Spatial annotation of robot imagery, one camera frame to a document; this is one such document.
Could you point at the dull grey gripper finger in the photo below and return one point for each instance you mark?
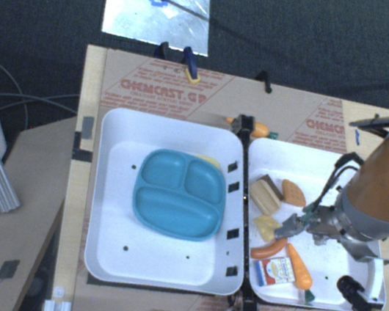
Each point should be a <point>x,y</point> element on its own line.
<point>296,219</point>
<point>284,232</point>

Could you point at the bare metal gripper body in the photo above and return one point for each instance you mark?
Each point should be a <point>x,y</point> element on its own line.
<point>331,227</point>

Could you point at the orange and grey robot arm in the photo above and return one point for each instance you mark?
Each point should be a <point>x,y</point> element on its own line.
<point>386,177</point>

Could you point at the yellow cheese slice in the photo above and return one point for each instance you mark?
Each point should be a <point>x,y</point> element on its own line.
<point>265,227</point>

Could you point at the orange sausage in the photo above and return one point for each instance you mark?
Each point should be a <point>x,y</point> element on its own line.
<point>267,250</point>

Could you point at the orange biscuit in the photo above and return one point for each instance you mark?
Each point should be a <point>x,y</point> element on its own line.
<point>293,193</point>

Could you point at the tan toy bread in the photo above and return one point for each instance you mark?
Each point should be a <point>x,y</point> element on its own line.
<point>265,197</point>

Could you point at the red white blue carton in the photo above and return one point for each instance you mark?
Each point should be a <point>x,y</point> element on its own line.
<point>274,271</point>

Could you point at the orange carrot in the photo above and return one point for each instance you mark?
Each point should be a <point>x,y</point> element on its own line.
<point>260,129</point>
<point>299,270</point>

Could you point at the white plastic tray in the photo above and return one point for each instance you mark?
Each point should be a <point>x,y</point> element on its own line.
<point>154,255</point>
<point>330,272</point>

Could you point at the thin black rod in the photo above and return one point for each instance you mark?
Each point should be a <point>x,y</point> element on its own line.
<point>245,204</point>

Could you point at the blue divided plate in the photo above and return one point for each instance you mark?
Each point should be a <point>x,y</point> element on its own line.
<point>175,200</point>

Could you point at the brown cardboard board red print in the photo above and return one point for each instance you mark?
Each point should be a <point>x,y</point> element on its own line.
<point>212,98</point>

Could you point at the black cylinder on white bracket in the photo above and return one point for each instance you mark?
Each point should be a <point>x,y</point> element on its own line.
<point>356,293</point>

